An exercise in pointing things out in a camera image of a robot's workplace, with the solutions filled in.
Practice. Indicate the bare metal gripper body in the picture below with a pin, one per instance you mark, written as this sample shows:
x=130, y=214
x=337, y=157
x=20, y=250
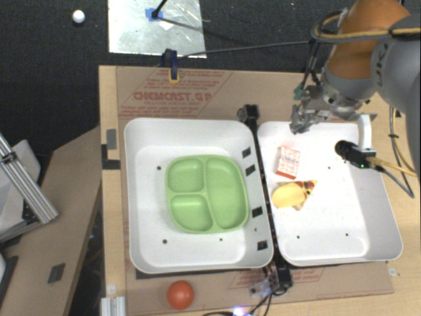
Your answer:
x=324, y=105

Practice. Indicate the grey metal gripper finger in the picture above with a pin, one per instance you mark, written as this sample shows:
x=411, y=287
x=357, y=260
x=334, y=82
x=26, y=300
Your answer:
x=295, y=123
x=308, y=120

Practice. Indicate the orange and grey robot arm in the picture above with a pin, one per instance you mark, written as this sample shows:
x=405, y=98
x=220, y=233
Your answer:
x=361, y=38

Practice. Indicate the orange and white carton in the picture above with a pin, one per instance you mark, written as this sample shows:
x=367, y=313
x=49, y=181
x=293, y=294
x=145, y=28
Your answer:
x=288, y=163

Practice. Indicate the toy pizza slice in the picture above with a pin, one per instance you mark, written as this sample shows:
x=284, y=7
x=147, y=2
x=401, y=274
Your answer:
x=309, y=188

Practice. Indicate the yellow toy taco shell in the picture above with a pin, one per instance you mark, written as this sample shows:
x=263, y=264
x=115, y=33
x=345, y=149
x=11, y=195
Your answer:
x=287, y=196

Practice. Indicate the thin black rod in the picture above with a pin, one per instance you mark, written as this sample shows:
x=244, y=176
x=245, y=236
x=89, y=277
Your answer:
x=267, y=193

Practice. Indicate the white plastic tray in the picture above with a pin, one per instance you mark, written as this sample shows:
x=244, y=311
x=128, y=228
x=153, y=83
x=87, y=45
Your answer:
x=148, y=209
x=335, y=216

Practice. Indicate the green divided plate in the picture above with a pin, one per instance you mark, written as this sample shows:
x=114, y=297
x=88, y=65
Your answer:
x=210, y=196

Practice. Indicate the brown cardboard board red print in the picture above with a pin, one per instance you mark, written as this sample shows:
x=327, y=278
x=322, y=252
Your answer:
x=184, y=94

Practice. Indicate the orange ball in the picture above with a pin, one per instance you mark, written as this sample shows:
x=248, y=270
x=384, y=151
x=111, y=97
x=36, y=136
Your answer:
x=180, y=295

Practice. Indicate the white ball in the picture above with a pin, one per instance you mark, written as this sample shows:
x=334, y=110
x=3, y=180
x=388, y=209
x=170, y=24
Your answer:
x=79, y=16

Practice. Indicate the black cylinder on white bracket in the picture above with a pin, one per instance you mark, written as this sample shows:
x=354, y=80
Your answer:
x=352, y=151

